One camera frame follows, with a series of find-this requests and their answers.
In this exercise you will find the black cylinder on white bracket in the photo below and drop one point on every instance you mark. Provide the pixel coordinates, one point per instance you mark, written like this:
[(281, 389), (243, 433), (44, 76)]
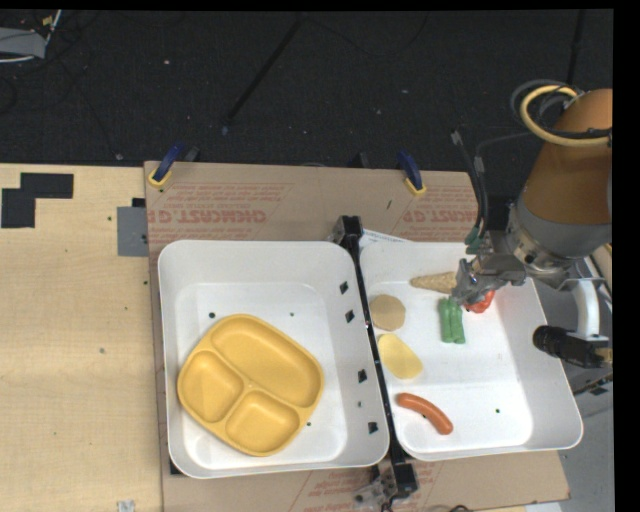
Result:
[(570, 346)]

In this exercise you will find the white plastic tray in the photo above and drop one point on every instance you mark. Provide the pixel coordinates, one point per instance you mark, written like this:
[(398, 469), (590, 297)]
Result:
[(330, 280), (500, 370)]

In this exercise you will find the yellow divided plate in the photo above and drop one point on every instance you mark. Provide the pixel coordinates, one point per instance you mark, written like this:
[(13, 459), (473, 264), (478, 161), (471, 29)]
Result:
[(250, 382)]

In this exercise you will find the red orange toy vegetable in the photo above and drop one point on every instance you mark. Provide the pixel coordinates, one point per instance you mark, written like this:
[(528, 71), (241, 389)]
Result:
[(481, 305)]

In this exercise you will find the tan ice cream cone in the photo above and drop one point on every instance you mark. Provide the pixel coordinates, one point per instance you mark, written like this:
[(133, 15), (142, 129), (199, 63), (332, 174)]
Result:
[(434, 281)]

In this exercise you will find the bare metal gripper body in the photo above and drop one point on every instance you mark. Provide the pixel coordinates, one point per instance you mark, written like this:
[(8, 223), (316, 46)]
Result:
[(505, 267)]

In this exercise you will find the tan round biscuit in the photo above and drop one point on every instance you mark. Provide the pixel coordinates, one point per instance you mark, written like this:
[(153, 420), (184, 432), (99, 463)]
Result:
[(387, 312)]

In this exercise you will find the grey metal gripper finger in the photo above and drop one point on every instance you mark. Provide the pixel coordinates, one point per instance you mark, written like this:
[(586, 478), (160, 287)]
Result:
[(481, 291), (461, 290)]

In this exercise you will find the white printed paper label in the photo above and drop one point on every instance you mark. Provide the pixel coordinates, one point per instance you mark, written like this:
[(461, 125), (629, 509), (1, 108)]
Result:
[(385, 236)]

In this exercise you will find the orange sausage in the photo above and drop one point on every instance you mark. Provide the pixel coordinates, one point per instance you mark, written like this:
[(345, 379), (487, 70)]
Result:
[(425, 410)]

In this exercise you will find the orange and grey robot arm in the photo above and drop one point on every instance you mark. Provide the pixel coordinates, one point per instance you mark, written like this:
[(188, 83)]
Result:
[(570, 175)]

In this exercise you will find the green bean pods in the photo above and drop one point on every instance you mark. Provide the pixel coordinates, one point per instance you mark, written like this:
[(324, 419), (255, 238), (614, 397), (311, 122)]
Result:
[(451, 325)]

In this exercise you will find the brown cardboard board, red print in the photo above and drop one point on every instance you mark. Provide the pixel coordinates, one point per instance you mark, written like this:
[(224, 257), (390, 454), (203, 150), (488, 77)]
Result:
[(280, 205)]

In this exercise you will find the yellow oval slice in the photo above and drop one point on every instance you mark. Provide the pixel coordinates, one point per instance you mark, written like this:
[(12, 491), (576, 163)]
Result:
[(400, 357)]

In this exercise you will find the thin black rod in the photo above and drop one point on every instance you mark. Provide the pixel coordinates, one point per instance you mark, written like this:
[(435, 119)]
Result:
[(372, 345)]

